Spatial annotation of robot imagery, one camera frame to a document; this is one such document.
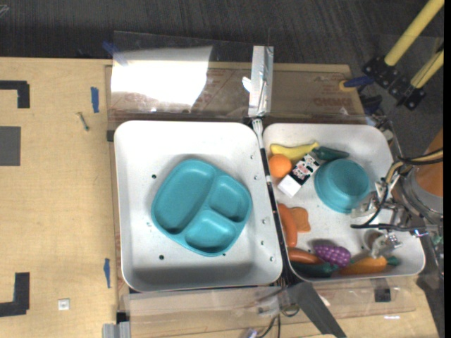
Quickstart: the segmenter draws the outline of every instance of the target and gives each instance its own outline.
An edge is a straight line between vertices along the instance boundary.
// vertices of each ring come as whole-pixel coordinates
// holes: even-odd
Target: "wooden board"
[[[17,108],[15,91],[0,90],[0,126],[21,127],[20,166],[0,166],[0,301],[12,301],[15,273],[30,273],[30,309],[0,318],[2,337],[101,337],[102,325],[116,320],[108,63],[0,59],[0,80],[30,84],[29,109]],[[99,89],[99,113],[91,87]],[[59,311],[65,298],[70,310]]]

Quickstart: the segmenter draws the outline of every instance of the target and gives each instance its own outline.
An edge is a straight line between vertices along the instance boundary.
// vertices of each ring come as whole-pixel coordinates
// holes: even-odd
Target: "yellow pole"
[[[429,0],[426,3],[404,34],[402,34],[394,47],[386,55],[384,61],[387,65],[396,65],[443,5],[445,5],[445,0]]]
[[[415,74],[412,80],[410,80],[410,85],[417,89],[421,89],[432,75],[443,66],[444,56],[445,50],[443,49],[430,58],[429,61]]]

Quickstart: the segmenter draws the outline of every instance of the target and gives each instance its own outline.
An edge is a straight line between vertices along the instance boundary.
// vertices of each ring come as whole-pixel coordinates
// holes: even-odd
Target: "wire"
[[[357,229],[367,229],[367,228],[375,228],[375,229],[386,229],[386,230],[396,230],[398,232],[411,232],[412,230],[421,230],[421,229],[425,229],[424,225],[423,226],[418,226],[418,227],[399,227],[398,225],[394,225],[394,224],[368,224],[365,227],[360,227]]]
[[[423,156],[417,156],[415,158],[405,158],[398,156],[398,159],[400,161],[411,161],[411,162],[427,162],[427,161],[434,161],[437,159],[443,158],[443,148],[437,149],[435,151],[430,152],[429,154],[423,155]]]
[[[271,323],[269,323],[268,328],[266,328],[266,330],[261,335],[257,335],[256,338],[265,337],[273,329],[274,323],[276,322],[277,318],[278,318],[278,315],[271,320]]]
[[[351,228],[354,228],[354,229],[366,229],[366,228],[369,228],[370,227],[370,223],[373,220],[375,220],[377,218],[377,216],[379,215],[379,213],[382,211],[382,207],[383,207],[383,204],[385,203],[385,201],[387,200],[387,196],[388,196],[388,185],[385,186],[385,191],[383,193],[382,200],[379,203],[379,206],[376,209],[376,212],[374,212],[374,214],[371,216],[371,218],[369,218],[363,224],[351,224]]]
[[[393,175],[395,174],[396,170],[401,168],[404,165],[402,161],[398,161],[396,163],[393,163],[392,166],[390,166],[390,169],[387,172],[387,175],[385,176],[385,183],[390,184],[392,181]]]
[[[431,165],[431,164],[441,163],[442,161],[443,161],[443,158],[434,159],[431,161],[408,161],[405,159],[402,160],[402,162],[404,164],[410,164],[410,165]]]
[[[294,313],[287,313],[287,309],[291,308],[292,306],[295,306],[295,307],[296,307],[295,312],[294,312]],[[300,308],[298,305],[293,304],[292,306],[285,307],[285,308],[281,311],[282,314],[283,314],[285,317],[289,317],[289,318],[294,317],[294,316],[297,315],[297,314],[299,313],[299,311],[301,310],[301,308]]]
[[[280,315],[278,315],[277,319],[277,338],[280,338],[280,331],[282,330],[282,327],[280,326]]]

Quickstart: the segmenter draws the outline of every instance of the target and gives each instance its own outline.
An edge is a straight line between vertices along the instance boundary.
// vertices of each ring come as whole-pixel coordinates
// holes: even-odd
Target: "orange object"
[[[322,264],[324,263],[319,257],[308,251],[302,251],[298,248],[288,248],[288,259],[293,262],[303,264]]]
[[[268,165],[273,177],[285,177],[292,168],[291,160],[282,154],[274,154],[270,157]]]
[[[343,269],[340,269],[341,275],[357,275],[357,274],[372,274],[380,273],[387,266],[387,259],[384,256],[379,258],[372,258],[367,256],[366,258],[357,261]]]
[[[285,233],[287,246],[294,247],[297,244],[297,227],[295,219],[293,218],[290,209],[288,209],[285,204],[278,204],[277,207],[279,210],[283,231]]]
[[[443,128],[435,136],[425,154],[429,154],[441,147],[443,147]],[[422,189],[443,198],[443,162],[420,165],[418,168],[415,168],[415,179]]]
[[[308,233],[311,231],[309,223],[309,213],[306,209],[299,207],[290,209],[293,219],[295,220],[298,233]]]

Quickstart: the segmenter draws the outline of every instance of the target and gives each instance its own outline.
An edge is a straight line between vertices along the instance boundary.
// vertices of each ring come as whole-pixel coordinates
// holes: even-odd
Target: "clear plastic panel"
[[[233,330],[242,330],[243,334],[255,330],[261,334],[276,317],[280,318],[281,329],[286,332],[290,330],[287,325],[319,323],[310,321],[293,303],[297,288],[248,287],[127,294],[123,296],[123,305],[130,317],[132,337],[183,334],[201,337],[203,333]],[[399,314],[416,310],[412,281],[407,278],[390,279],[383,284],[369,280],[316,284],[315,289],[336,319],[383,315],[385,327],[390,327],[400,323],[396,321]],[[276,332],[275,325],[271,333],[275,336]]]
[[[115,32],[106,48],[113,54],[110,121],[248,113],[253,44]]]

